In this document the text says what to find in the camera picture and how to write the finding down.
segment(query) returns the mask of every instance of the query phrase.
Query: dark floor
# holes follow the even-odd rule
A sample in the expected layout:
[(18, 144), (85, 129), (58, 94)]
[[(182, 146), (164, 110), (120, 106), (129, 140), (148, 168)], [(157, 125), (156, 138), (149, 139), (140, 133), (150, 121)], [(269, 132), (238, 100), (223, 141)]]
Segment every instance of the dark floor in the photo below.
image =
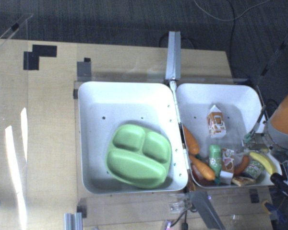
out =
[[(232, 19), (266, 0), (196, 1)], [(30, 40), (158, 47), (167, 46), (159, 41), (166, 32), (181, 31), (183, 48), (226, 51), (233, 77), (258, 84), (269, 115), (288, 94), (288, 0), (271, 0), (231, 22), (209, 17), (193, 0), (0, 0), (0, 35), (23, 12), (34, 14)]]

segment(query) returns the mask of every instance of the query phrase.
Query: banana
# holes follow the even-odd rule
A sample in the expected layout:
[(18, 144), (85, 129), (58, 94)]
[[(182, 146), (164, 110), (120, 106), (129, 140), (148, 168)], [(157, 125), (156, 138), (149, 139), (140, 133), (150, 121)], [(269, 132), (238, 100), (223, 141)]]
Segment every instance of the banana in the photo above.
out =
[(250, 157), (261, 163), (270, 175), (276, 172), (274, 163), (267, 156), (252, 151), (250, 152)]

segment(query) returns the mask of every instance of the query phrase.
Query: brown and white carton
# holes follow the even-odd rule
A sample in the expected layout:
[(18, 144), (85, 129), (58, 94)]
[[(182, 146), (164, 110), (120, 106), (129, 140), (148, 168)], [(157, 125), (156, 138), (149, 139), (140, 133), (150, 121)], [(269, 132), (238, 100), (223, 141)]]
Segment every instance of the brown and white carton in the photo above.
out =
[(222, 169), (220, 172), (220, 181), (225, 184), (231, 184), (234, 175), (234, 150), (222, 149)]
[(222, 138), (226, 135), (226, 127), (222, 112), (216, 105), (210, 109), (207, 116), (209, 133), (211, 138)]

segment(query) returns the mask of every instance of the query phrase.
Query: green bottle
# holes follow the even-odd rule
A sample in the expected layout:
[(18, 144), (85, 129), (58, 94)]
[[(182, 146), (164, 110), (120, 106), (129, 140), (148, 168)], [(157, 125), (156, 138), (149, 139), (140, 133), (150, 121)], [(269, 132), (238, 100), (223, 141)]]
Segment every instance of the green bottle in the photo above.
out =
[(215, 172), (216, 177), (219, 177), (222, 169), (222, 153), (219, 145), (209, 146), (209, 167)]

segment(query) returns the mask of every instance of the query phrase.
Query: table surface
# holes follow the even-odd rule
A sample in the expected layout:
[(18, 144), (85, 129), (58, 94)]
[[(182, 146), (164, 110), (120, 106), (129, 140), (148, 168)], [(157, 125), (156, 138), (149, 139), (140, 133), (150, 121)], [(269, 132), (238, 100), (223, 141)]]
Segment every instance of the table surface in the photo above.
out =
[[(163, 74), (166, 66), (167, 49), (134, 46), (90, 45), (60, 42), (38, 42), (10, 40), (0, 51), (0, 66), (3, 64), (22, 65), (23, 48), (32, 51), (32, 45), (57, 46), (56, 57), (40, 57), (39, 70), (29, 71), (27, 82), (10, 83), (4, 77), (8, 74), (18, 77), (12, 68), (0, 67), (0, 98), (8, 96), (9, 88), (27, 87), (28, 115), (28, 152), (25, 168), (26, 184), (24, 186), (27, 211), (27, 229), (63, 229), (65, 213), (75, 213), (78, 204), (79, 163), (76, 151), (75, 102), (73, 99), (74, 82), (77, 80), (77, 61), (90, 58), (94, 76), (108, 76), (109, 72), (120, 71), (138, 77), (147, 74)], [(225, 52), (205, 50), (181, 50), (182, 76), (200, 76), (231, 78)], [(6, 171), (6, 153), (0, 152), (0, 229), (14, 229), (19, 224), (16, 195), (11, 193), (10, 174)], [(267, 187), (257, 188), (260, 202), (270, 200)], [(248, 188), (211, 190), (212, 204), (226, 227), (235, 229), (272, 229), (270, 218), (260, 203), (252, 204)], [(117, 203), (120, 212), (129, 212), (126, 207), (134, 206), (134, 202)], [(178, 214), (160, 212), (160, 217), (152, 221), (142, 219), (149, 210), (142, 210), (144, 216), (134, 217), (135, 223), (125, 223), (119, 219), (109, 219), (105, 211), (101, 211), (96, 220), (94, 215), (84, 219), (84, 229), (90, 230), (98, 224), (100, 230), (118, 229), (152, 229), (159, 230), (163, 220)], [(198, 213), (188, 214), (189, 229), (206, 229)], [(177, 224), (173, 229), (180, 229)]]

